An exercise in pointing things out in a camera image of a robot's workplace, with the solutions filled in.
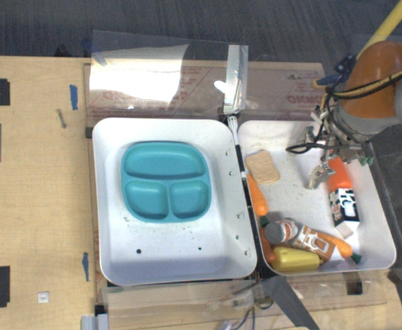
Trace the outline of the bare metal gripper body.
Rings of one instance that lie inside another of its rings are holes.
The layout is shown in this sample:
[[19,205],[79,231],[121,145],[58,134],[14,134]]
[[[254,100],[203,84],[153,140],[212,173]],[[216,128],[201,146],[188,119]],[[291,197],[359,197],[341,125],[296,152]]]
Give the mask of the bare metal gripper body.
[[319,125],[313,139],[323,144],[325,159],[339,157],[344,163],[358,160],[362,166],[372,165],[372,134],[362,129],[365,122],[346,111],[313,111],[311,118]]

